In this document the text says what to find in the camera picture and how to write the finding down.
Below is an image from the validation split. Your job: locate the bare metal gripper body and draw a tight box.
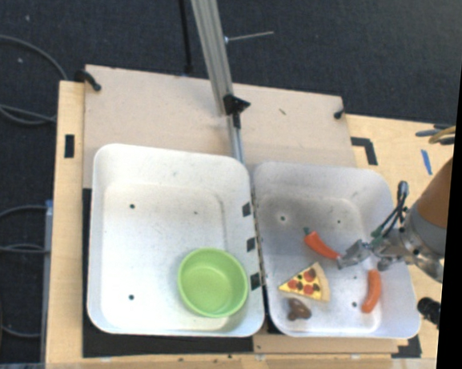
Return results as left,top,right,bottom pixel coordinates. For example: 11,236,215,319
362,226,448,284

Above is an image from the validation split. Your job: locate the orange sausage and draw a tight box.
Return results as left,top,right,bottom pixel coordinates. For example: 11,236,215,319
360,268,384,315

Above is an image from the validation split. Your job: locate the orange carrot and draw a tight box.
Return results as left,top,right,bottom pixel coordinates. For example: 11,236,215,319
299,227,345,263

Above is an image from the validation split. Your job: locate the white plastic tray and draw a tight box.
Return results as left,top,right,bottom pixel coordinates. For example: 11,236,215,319
236,158,435,350
78,141,280,348

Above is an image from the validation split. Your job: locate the yellow pizza slice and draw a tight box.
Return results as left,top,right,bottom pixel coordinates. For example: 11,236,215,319
276,258,335,304

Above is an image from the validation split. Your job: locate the brown chocolate biscuit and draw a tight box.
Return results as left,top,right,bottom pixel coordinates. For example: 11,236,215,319
285,297,314,324

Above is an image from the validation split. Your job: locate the green bowl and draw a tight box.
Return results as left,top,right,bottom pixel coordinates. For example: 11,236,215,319
173,244,253,323

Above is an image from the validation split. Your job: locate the pale wood board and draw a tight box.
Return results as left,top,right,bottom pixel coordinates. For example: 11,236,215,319
60,63,425,367

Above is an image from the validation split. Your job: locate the black cylinder on white bracket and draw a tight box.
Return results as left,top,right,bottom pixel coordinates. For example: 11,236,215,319
415,295,442,330

